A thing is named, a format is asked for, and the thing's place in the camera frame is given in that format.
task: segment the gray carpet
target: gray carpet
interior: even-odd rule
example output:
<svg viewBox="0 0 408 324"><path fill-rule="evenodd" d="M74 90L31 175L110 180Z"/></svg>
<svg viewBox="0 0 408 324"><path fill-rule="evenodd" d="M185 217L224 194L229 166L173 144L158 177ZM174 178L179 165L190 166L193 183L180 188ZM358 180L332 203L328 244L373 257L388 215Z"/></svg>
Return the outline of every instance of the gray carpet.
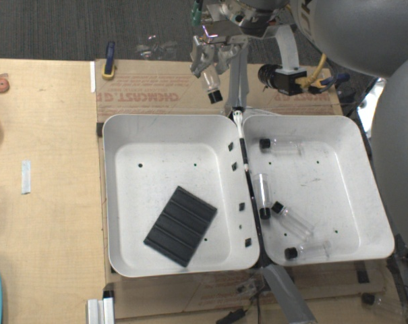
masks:
<svg viewBox="0 0 408 324"><path fill-rule="evenodd" d="M115 57L141 59L137 46L154 49L176 43L167 57L153 53L153 59L190 61L192 37L199 27L190 23L194 0L0 0L0 58L93 60L105 56L108 41L115 41ZM205 0L204 3L216 3ZM292 24L288 11L280 22ZM295 32L302 65L316 65L320 53L299 32ZM250 63L281 63L275 40L250 45ZM371 78L333 64L351 74L339 88L341 97L355 93L355 101ZM345 112L352 105L345 105Z"/></svg>

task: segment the metal bar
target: metal bar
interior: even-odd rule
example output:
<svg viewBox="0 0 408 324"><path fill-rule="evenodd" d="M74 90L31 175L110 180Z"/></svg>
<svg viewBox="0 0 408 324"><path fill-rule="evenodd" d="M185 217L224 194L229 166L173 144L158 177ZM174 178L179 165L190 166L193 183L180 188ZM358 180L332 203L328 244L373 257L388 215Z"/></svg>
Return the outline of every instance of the metal bar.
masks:
<svg viewBox="0 0 408 324"><path fill-rule="evenodd" d="M243 107L247 105L247 94L249 83L247 80L247 54L248 44L245 44L238 54L231 60L231 71L229 73L229 97L225 110L230 111L232 107Z"/></svg>
<svg viewBox="0 0 408 324"><path fill-rule="evenodd" d="M282 67L286 72L299 68L297 43L289 25L282 25L276 31L276 41L282 58Z"/></svg>
<svg viewBox="0 0 408 324"><path fill-rule="evenodd" d="M87 300L87 324L115 324L114 299Z"/></svg>
<svg viewBox="0 0 408 324"><path fill-rule="evenodd" d="M284 267L269 265L263 268L262 273L289 324L317 323Z"/></svg>

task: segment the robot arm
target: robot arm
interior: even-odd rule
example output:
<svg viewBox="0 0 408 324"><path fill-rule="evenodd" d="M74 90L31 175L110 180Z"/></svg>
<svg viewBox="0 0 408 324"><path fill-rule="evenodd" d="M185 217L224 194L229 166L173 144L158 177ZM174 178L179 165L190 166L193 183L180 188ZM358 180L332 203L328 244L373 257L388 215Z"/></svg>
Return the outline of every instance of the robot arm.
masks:
<svg viewBox="0 0 408 324"><path fill-rule="evenodd" d="M275 38L282 64L273 66L271 73L268 67L262 69L261 81L286 95L307 90L316 77L308 78L299 67L292 31L275 22L288 3L301 32L343 67L387 78L408 59L408 0L220 0L202 12L203 36L194 39L192 73L199 78L217 63L216 71L222 74L231 63L240 62L251 38ZM244 66L236 67L239 77L246 77ZM230 83L228 102L245 107L247 93L237 77L231 78L235 83Z"/></svg>

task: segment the blue clamp handle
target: blue clamp handle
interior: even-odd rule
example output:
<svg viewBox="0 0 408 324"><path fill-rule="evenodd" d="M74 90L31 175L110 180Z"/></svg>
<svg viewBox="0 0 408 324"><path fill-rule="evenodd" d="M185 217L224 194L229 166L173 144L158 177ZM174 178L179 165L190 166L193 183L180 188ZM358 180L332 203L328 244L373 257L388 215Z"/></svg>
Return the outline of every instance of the blue clamp handle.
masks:
<svg viewBox="0 0 408 324"><path fill-rule="evenodd" d="M330 84L331 81L334 81L334 84L340 84L343 82L347 82L349 79L351 79L349 73L340 73L337 74L335 80L334 77L328 77L326 79L321 80L320 84L325 86L327 84Z"/></svg>
<svg viewBox="0 0 408 324"><path fill-rule="evenodd" d="M113 66L114 66L114 50L115 50L115 42L111 41L108 42L107 45L107 63L105 65L105 74L109 75L112 74Z"/></svg>

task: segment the wooden table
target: wooden table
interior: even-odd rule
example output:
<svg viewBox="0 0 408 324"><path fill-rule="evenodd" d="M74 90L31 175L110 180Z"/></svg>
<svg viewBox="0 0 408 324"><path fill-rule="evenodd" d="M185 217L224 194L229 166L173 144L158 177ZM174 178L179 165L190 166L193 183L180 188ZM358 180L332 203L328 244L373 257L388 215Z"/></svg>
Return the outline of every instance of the wooden table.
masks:
<svg viewBox="0 0 408 324"><path fill-rule="evenodd" d="M101 298L106 284L90 63L0 59L2 73L10 82L0 94L3 323L85 323L86 301ZM23 160L31 161L28 194L21 194ZM390 274L386 289L397 295ZM375 318L359 296L308 303L319 323L398 323ZM214 323L225 314L129 323ZM255 315L238 323L246 322L255 323ZM277 305L266 306L263 323L286 319Z"/></svg>

